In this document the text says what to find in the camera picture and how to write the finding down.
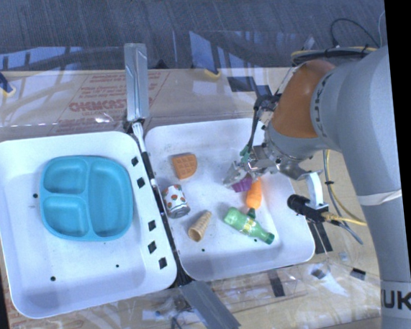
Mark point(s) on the brown cardboard board red print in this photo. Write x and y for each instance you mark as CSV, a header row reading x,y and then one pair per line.
x,y
198,88

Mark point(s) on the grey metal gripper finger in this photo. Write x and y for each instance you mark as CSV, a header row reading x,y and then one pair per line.
x,y
249,174
232,173

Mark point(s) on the blue divided plate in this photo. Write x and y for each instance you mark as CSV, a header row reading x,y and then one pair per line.
x,y
85,197

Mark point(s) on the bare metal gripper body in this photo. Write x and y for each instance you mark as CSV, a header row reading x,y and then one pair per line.
x,y
267,161

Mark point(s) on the green toy bottle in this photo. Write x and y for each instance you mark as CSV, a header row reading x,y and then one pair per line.
x,y
245,224

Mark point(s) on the white plastic tray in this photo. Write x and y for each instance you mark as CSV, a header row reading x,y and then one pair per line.
x,y
222,260
78,273

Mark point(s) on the black cylinder on white bracket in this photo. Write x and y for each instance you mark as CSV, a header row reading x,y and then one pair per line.
x,y
305,206

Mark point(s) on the orange toy waffle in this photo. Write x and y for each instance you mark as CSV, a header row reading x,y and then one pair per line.
x,y
184,165

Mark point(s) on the orange toy carrot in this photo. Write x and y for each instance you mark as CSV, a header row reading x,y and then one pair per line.
x,y
254,195

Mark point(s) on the tan toy ice cream cone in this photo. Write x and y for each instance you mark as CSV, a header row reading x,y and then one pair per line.
x,y
200,226

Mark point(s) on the purple toy cupcake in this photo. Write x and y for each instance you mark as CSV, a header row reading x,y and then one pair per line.
x,y
243,185

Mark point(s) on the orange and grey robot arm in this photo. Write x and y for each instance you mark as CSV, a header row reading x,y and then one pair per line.
x,y
363,116

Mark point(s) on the white can with orange print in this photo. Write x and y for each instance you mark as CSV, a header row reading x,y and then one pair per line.
x,y
175,200

